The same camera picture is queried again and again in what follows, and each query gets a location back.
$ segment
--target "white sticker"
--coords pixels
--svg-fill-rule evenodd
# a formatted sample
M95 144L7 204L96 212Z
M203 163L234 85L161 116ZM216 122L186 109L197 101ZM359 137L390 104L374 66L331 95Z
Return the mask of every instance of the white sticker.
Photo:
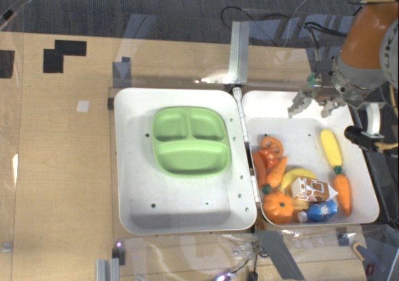
M90 101L88 100L79 100L76 111L79 113L87 113L89 111L89 104Z

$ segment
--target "wooden table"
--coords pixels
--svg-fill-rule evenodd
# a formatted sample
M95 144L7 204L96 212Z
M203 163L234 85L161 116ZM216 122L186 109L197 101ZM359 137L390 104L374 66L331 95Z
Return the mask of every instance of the wooden table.
M65 56L63 74L44 74L43 49L53 49L56 39L87 41L87 55ZM0 159L5 169L9 157L19 153L17 193L2 191L2 198L9 202L0 208L14 214L13 234L0 235L12 239L14 248L12 253L0 256L0 280L8 281L11 275L12 281L95 280L95 261L111 257L115 238L129 237L115 228L119 221L112 202L107 110L112 62L130 57L137 83L152 80L162 85L174 79L193 83L209 72L227 70L229 45L40 34L16 38L15 33L0 32L0 49L15 48L19 48L16 67L23 61L23 75L18 77L22 93L10 94L8 100L15 104L22 94L19 148L13 147L7 158ZM309 74L307 56L301 49L250 46L248 67L250 80L277 87L288 83L293 89L303 85ZM16 79L14 74L12 79L0 80L0 93L7 93L7 85L16 83ZM87 112L77 112L80 101L89 101ZM174 244L163 247L163 254L174 258L172 254L181 253L184 247L196 247L206 254L218 245L210 234L192 240L178 248ZM365 279L362 264L349 247L300 247L293 255L309 280ZM147 253L148 266L156 264L151 263L151 257ZM148 270L147 280L207 279L206 273L188 272L176 262L170 267L175 269L170 271L176 272L174 277L161 267L153 271L164 269L164 274ZM217 268L217 260L212 268L202 267L204 271L214 270L215 275ZM279 280L269 259L259 263L258 271L270 280ZM121 278L133 279L133 275Z

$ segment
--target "white tray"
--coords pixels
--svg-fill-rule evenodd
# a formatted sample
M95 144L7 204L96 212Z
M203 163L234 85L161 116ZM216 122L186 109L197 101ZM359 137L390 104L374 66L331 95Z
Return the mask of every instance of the white tray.
M231 164L222 174L176 178L158 168L151 124L166 107L205 107L222 117ZM256 205L238 109L217 90L127 88L115 97L120 220L133 234L243 230L256 220Z
M332 116L321 118L322 107L312 104L302 113L288 118L287 108L295 97L292 92L252 91L243 97L251 150L257 151L265 134L278 138L288 157L287 170L307 168L316 174L317 179L331 183L335 174L328 164L321 142L320 132L330 129L337 137L343 158L343 171L348 176L352 188L353 210L349 217L339 212L325 222L292 223L281 225L336 226L366 224L378 217L379 206L372 180L362 151L344 136L347 126L353 125L349 109L342 107L332 112Z

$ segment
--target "green divided plate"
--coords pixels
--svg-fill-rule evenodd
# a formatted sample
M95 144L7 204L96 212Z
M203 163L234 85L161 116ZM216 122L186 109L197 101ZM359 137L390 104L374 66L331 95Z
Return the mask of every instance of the green divided plate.
M155 161L166 174L211 176L230 165L226 126L213 110L164 108L154 116L152 134Z

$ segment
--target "yellow corn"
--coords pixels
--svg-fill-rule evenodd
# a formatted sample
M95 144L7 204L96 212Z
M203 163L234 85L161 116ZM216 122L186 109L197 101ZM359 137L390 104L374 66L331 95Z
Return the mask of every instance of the yellow corn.
M320 134L320 139L331 166L342 166L341 152L334 134L330 130L323 130Z

